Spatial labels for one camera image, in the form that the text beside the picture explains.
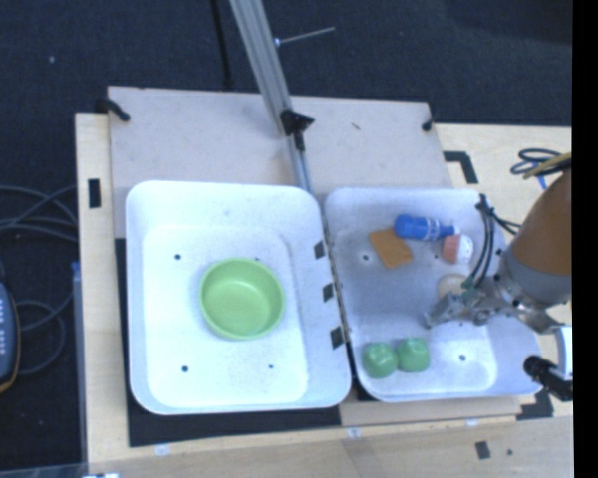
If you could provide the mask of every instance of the black floor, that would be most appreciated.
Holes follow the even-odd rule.
[[[256,92],[227,0],[218,3],[232,89]],[[336,29],[281,47],[293,95],[425,101],[441,122],[571,125],[573,0],[264,3],[280,39]],[[0,0],[0,185],[71,186],[74,114],[92,112],[108,86],[225,90],[210,9],[209,0]],[[0,192],[0,219],[33,200]],[[74,191],[62,201],[75,211]],[[71,293],[74,243],[11,232],[0,256],[17,301],[57,307]],[[81,459],[72,308],[58,360],[0,395],[0,469]],[[43,330],[25,342],[29,364],[58,341],[55,323]]]

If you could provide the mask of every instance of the metal bracket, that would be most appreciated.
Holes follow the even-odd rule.
[[[295,147],[297,150],[304,152],[306,150],[306,143],[303,139],[303,131],[305,131],[315,120],[312,117],[297,114],[292,110],[284,110],[281,113],[281,122],[286,136],[293,135],[295,138]]]

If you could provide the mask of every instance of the wire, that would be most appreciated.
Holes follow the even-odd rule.
[[[56,323],[58,324],[58,327],[60,328],[59,342],[56,344],[56,347],[50,356],[48,356],[41,363],[38,363],[35,366],[29,366],[28,368],[22,368],[22,367],[18,368],[18,375],[21,375],[21,376],[33,375],[35,373],[38,373],[38,372],[48,368],[57,359],[57,357],[62,353],[64,345],[67,341],[67,327],[66,327],[65,322],[60,317],[58,317],[58,315],[64,309],[64,307],[66,305],[63,305],[61,309],[53,309],[50,305],[47,305],[46,303],[40,303],[39,301],[21,301],[20,303],[17,303],[16,306],[18,307],[18,309],[25,307],[25,306],[32,306],[32,307],[42,308],[43,310],[49,312],[49,314],[45,318],[41,319],[40,321],[37,321],[36,323],[27,325],[25,327],[21,327],[20,328],[21,333],[23,333],[23,334],[28,333],[29,331],[40,327],[43,323],[51,321],[51,320],[55,320]]]
[[[524,178],[538,174],[544,177],[571,168],[571,152],[561,154],[548,148],[525,148],[518,153],[518,157],[522,161],[509,171],[513,175],[522,174]]]
[[[77,235],[78,219],[67,205],[59,200],[59,198],[65,195],[75,193],[75,190],[76,186],[71,185],[51,194],[46,194],[41,191],[19,186],[0,185],[0,193],[35,199],[34,203],[19,215],[0,219],[0,237],[14,233],[17,237],[21,237],[21,234],[32,234],[68,242],[70,244],[77,244],[79,242]],[[41,214],[43,210],[49,209],[54,209],[59,214],[55,216]],[[6,278],[7,268],[0,256],[0,281],[6,283]],[[35,300],[25,300],[16,303],[16,310],[18,311],[25,308],[37,308],[46,312],[43,317],[26,325],[22,325],[20,327],[20,333],[22,335],[39,330],[52,321],[55,321],[57,327],[60,329],[58,343],[53,352],[44,359],[43,362],[36,364],[35,366],[19,369],[19,375],[32,375],[38,373],[49,367],[61,354],[67,339],[67,329],[65,322],[60,316],[70,305],[72,300],[73,294],[70,294],[55,308],[47,303]]]
[[[483,239],[483,247],[482,251],[480,252],[480,256],[478,257],[478,262],[474,267],[473,271],[470,274],[470,277],[474,281],[474,286],[479,287],[482,281],[484,280],[485,276],[487,276],[487,271],[489,270],[489,264],[491,262],[491,256],[493,253],[493,224],[491,221],[491,214],[489,205],[487,204],[487,198],[485,195],[480,195],[480,202],[476,204],[476,209],[480,212],[483,221],[484,227],[484,239]]]
[[[494,211],[494,208],[491,207],[489,209],[489,214],[494,219],[496,223],[498,223],[503,229],[509,232],[511,235],[516,235],[518,233],[518,229],[520,229],[519,223],[513,223],[511,221],[507,221],[505,219],[500,218]]]

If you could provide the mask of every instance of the metal pole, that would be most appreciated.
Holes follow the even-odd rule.
[[[259,91],[277,129],[281,135],[285,135],[286,129],[281,114],[284,111],[292,111],[292,102],[263,3],[261,0],[229,1]],[[312,193],[304,152],[295,146],[292,139],[289,139],[288,143],[297,183]]]

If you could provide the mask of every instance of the white sink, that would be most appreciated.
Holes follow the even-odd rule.
[[[523,395],[540,386],[524,372],[524,360],[540,355],[535,333],[516,318],[492,317],[486,326],[447,322],[428,329],[425,313],[437,300],[445,275],[467,276],[483,246],[483,222],[475,209],[477,192],[469,189],[341,188],[325,202],[332,254],[341,284],[352,354],[364,389],[385,402]],[[394,225],[399,214],[436,218],[458,226],[474,242],[469,264],[442,258],[441,241],[407,240],[414,260],[384,267],[368,238]],[[495,248],[504,248],[500,228]],[[494,255],[489,269],[497,268]],[[397,371],[371,378],[362,366],[366,345],[396,346],[404,338],[423,338],[431,355],[422,372]]]
[[[158,414],[318,408],[351,386],[316,200],[295,187],[148,181],[127,198],[130,382]],[[200,311],[203,272],[228,258],[268,266],[286,297],[273,332],[216,335]]]

